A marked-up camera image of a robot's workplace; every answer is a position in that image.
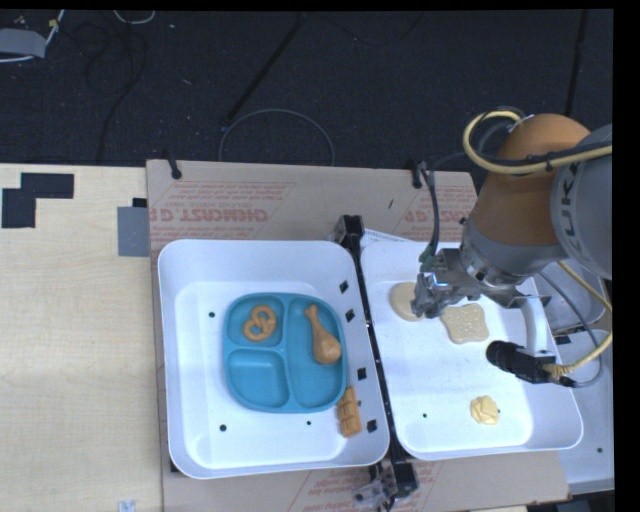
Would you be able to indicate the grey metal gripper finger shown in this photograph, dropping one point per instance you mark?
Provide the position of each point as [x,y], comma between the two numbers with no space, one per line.
[439,302]
[420,302]

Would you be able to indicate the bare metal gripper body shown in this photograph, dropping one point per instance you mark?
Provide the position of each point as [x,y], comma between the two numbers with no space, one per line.
[457,280]

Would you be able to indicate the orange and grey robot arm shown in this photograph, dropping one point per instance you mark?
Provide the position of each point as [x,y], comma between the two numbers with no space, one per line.
[520,210]

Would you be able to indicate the round cream biscuit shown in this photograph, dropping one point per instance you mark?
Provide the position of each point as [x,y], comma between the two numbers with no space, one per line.
[401,300]

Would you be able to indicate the cream bread slice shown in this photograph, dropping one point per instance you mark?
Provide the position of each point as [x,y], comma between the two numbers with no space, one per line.
[465,325]

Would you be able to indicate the thin black rod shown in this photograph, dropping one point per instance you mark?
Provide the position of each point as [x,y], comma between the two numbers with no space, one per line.
[372,340]

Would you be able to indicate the white plastic tray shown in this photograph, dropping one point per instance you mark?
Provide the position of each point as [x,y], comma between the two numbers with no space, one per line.
[440,380]
[200,350]

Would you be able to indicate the brown chicken drumstick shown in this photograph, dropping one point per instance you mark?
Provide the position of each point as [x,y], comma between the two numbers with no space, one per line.
[326,347]

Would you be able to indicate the pale yellow lump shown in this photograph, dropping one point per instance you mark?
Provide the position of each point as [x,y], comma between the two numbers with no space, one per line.
[484,410]

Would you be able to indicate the brown bread stick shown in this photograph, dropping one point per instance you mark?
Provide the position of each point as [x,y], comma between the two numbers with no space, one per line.
[349,415]

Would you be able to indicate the brown cardboard board red print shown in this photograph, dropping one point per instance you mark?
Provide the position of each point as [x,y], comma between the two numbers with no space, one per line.
[300,200]

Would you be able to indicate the orange pretzel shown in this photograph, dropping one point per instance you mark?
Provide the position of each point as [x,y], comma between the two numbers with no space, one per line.
[260,325]

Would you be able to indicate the blue divided plate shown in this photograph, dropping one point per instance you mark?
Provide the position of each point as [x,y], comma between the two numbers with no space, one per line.
[260,375]

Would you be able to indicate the black cylinder on white bracket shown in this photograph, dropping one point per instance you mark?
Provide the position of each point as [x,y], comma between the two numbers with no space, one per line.
[520,361]

